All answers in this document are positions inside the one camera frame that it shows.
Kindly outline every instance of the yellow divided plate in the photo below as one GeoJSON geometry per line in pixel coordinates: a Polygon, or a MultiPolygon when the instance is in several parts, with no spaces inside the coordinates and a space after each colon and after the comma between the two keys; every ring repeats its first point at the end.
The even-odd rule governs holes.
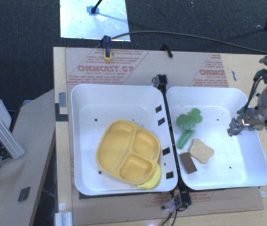
{"type": "Polygon", "coordinates": [[[140,185],[154,174],[160,151],[155,135],[132,122],[118,120],[102,136],[96,160],[104,172],[140,185]]]}

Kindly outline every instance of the broccoli stem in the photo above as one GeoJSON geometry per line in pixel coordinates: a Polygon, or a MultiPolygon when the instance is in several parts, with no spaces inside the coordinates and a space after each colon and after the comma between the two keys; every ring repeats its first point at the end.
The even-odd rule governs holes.
{"type": "Polygon", "coordinates": [[[178,149],[182,149],[184,148],[186,142],[190,139],[190,137],[192,136],[192,134],[194,133],[193,130],[184,130],[184,132],[182,133],[180,139],[177,142],[177,148],[178,149]]]}

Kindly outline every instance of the blue mark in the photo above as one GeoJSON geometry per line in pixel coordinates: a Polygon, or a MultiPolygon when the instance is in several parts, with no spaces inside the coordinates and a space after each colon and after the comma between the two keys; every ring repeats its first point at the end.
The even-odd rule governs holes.
{"type": "Polygon", "coordinates": [[[233,79],[234,79],[234,81],[236,81],[235,72],[232,71],[232,74],[233,74],[233,79]]]}
{"type": "Polygon", "coordinates": [[[97,15],[97,14],[99,14],[99,13],[100,13],[99,8],[96,9],[96,12],[95,12],[95,13],[92,13],[92,12],[91,12],[91,9],[92,9],[93,7],[94,7],[94,6],[86,7],[86,10],[87,10],[88,14],[89,14],[89,15],[97,15]]]}

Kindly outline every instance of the black floor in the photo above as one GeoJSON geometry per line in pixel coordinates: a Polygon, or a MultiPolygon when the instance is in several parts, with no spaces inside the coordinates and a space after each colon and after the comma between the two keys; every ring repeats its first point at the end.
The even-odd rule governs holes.
{"type": "MultiPolygon", "coordinates": [[[[125,1],[129,31],[188,33],[267,52],[267,0],[125,1]]],[[[59,0],[0,0],[0,99],[9,110],[17,110],[24,100],[53,88],[54,46],[98,45],[96,40],[61,38],[59,9],[59,0]]],[[[262,54],[163,34],[132,35],[131,42],[113,42],[112,47],[159,50],[164,43],[176,51],[262,54]]],[[[46,203],[52,205],[53,191],[48,191],[53,185],[51,179],[45,185],[47,192],[41,198],[46,196],[42,201],[46,210],[38,211],[43,218],[36,225],[42,225],[50,215],[52,208],[46,203]]]]}

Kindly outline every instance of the wooden table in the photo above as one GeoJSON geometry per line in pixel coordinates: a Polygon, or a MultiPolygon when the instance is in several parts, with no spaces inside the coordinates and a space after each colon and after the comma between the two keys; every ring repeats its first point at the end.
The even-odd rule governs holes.
{"type": "MultiPolygon", "coordinates": [[[[234,55],[234,54],[220,54],[220,56],[229,87],[238,88],[248,96],[252,86],[252,78],[254,74],[258,70],[265,67],[264,65],[259,64],[259,60],[262,58],[262,56],[234,55]],[[232,72],[235,72],[236,80],[234,80],[232,72]]],[[[59,92],[67,91],[65,63],[66,63],[65,48],[55,48],[54,66],[55,66],[56,105],[59,104],[59,92]]],[[[258,88],[258,92],[261,92],[263,88],[264,84],[261,84],[258,88]]],[[[256,104],[256,102],[257,100],[253,99],[250,106],[253,107],[256,104]]],[[[65,106],[58,108],[58,113],[67,114],[67,104],[65,106]]],[[[56,143],[57,143],[57,172],[58,172],[58,203],[59,203],[59,212],[63,214],[66,212],[72,212],[73,210],[68,123],[65,121],[57,121],[56,133],[57,133],[56,143]]],[[[267,155],[267,131],[266,130],[259,131],[259,138],[261,140],[264,154],[267,155]]],[[[266,193],[266,197],[262,198],[264,204],[264,210],[203,215],[203,216],[178,217],[176,219],[175,225],[265,226],[267,225],[267,185],[262,187],[260,191],[262,191],[263,194],[264,192],[266,193]]],[[[160,225],[162,221],[163,219],[151,219],[143,221],[109,223],[105,225],[107,226],[160,225]]]]}

